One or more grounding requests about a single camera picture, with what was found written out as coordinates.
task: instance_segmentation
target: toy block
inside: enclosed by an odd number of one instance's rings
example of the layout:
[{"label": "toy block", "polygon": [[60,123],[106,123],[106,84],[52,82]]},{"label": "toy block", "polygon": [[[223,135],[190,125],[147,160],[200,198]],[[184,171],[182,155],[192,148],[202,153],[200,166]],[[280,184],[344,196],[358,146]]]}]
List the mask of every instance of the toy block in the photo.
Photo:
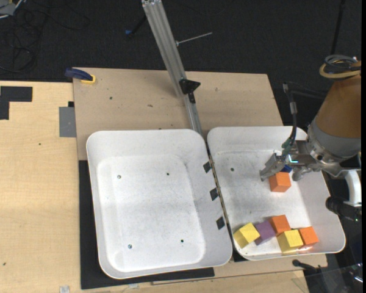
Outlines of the toy block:
[{"label": "toy block", "polygon": [[297,251],[304,242],[300,236],[300,232],[298,230],[288,230],[282,232],[279,236],[276,237],[278,239],[279,247],[281,248],[282,253],[292,253]]},{"label": "toy block", "polygon": [[286,215],[273,216],[268,220],[275,230],[275,235],[279,236],[282,232],[291,230],[289,225],[289,221],[286,218]]},{"label": "toy block", "polygon": [[268,178],[272,192],[286,192],[292,186],[290,175],[287,172],[279,172]]},{"label": "toy block", "polygon": [[258,237],[260,237],[260,234],[252,223],[247,223],[233,234],[233,238],[241,248],[255,241]]},{"label": "toy block", "polygon": [[271,226],[270,222],[266,220],[265,222],[260,222],[254,225],[257,232],[259,232],[260,237],[255,240],[256,245],[268,241],[270,238],[275,237],[274,228]]},{"label": "toy block", "polygon": [[318,237],[312,226],[301,228],[298,231],[300,232],[300,236],[304,242],[304,245],[301,246],[300,249],[308,250],[313,246],[313,244],[316,244],[318,242]]}]

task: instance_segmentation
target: black clamp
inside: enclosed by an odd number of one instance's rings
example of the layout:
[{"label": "black clamp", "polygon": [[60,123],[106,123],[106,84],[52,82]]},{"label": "black clamp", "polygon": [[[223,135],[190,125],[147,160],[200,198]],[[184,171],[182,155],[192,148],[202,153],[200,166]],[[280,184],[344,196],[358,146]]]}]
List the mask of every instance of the black clamp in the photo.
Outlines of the black clamp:
[{"label": "black clamp", "polygon": [[188,79],[181,79],[179,84],[181,85],[183,94],[188,95],[191,103],[195,103],[194,91],[201,85],[201,83],[197,81],[189,81]]}]

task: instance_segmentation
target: wooden table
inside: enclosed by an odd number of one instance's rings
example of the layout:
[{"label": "wooden table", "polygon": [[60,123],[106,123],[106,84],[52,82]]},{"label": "wooden table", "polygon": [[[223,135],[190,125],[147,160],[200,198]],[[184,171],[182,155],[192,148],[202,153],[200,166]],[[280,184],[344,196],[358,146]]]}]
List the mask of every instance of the wooden table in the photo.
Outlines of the wooden table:
[{"label": "wooden table", "polygon": [[[189,128],[166,71],[84,70],[96,75],[93,87],[77,80],[0,81],[33,87],[32,102],[10,102],[9,120],[0,120],[0,293],[57,293],[65,286],[70,293],[301,292],[303,272],[288,257],[231,260],[209,279],[81,289],[78,161],[87,159],[87,135],[100,128]],[[266,75],[187,76],[202,83],[196,100],[205,134],[216,126],[282,125]],[[75,103],[77,140],[59,134],[59,107],[69,101]],[[324,254],[306,255],[304,262],[327,264]]]}]

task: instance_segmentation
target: white tray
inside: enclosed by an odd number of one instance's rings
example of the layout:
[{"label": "white tray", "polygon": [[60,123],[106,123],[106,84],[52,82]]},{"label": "white tray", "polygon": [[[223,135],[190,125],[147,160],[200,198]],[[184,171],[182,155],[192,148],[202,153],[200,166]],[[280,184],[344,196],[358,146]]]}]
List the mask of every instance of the white tray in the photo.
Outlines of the white tray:
[{"label": "white tray", "polygon": [[[271,192],[268,180],[260,180],[259,171],[274,151],[280,154],[291,131],[292,127],[280,126],[214,128],[209,132],[207,141],[231,230],[234,233],[248,222],[285,214],[291,228],[313,226],[320,240],[310,250],[288,256],[338,253],[345,246],[345,235],[338,216],[325,206],[329,191],[322,172],[292,181],[284,193]],[[306,133],[298,129],[296,139],[305,138]],[[252,242],[240,248],[234,242],[234,246],[250,260],[284,256],[275,237],[260,245]]]},{"label": "white tray", "polygon": [[232,255],[203,138],[99,131],[87,141],[99,263],[112,278],[220,266]]}]

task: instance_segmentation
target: purple block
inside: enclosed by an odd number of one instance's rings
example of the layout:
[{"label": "purple block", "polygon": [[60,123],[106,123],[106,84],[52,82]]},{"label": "purple block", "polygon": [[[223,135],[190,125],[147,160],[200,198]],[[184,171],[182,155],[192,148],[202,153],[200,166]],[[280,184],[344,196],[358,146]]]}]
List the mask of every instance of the purple block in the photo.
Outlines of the purple block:
[{"label": "purple block", "polygon": [[270,238],[275,237],[275,231],[271,226],[270,222],[266,220],[265,222],[258,223],[254,225],[257,232],[259,232],[260,237],[255,240],[256,245],[259,245],[265,241],[268,241]]}]

